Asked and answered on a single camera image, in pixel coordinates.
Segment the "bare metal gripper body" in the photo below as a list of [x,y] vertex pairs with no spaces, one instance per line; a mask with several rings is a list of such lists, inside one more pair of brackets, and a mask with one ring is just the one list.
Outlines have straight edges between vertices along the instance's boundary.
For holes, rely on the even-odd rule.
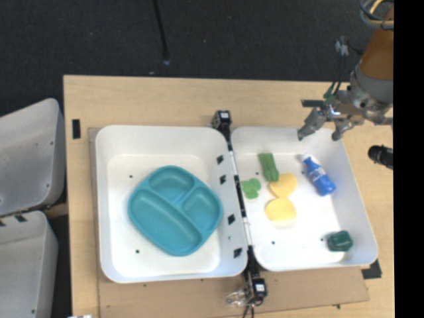
[[338,90],[326,97],[323,107],[316,110],[316,124],[347,121],[359,125],[368,120],[375,125],[392,125],[393,117],[387,116],[387,113],[392,109],[393,101],[393,92]]

